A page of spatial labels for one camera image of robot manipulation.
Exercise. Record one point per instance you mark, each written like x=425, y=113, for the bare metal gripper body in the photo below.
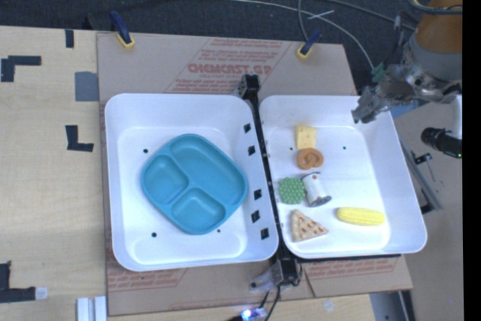
x=417, y=83

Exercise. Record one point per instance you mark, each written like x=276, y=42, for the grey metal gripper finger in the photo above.
x=378, y=109
x=361, y=106

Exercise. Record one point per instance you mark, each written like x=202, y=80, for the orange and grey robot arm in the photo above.
x=441, y=34

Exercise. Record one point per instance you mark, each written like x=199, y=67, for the yellow cheese wedge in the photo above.
x=306, y=137

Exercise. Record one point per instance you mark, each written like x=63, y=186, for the white plastic tray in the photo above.
x=360, y=176
x=131, y=176

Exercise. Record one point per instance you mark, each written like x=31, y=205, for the orange pretzel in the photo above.
x=303, y=161

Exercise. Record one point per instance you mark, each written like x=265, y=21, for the small white can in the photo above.
x=315, y=189

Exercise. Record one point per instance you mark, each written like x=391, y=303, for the yellow corn cob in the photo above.
x=360, y=217

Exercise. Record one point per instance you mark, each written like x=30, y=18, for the green grapes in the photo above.
x=291, y=191

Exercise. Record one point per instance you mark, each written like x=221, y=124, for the thin black rod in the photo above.
x=267, y=176

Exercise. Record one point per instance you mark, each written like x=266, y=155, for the pizza slice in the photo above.
x=302, y=229

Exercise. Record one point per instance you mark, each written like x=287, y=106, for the brown cardboard board red print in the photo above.
x=210, y=64

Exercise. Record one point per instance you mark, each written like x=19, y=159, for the blue divided plate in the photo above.
x=195, y=165

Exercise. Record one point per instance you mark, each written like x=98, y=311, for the black cylinder on white bracket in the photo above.
x=442, y=141

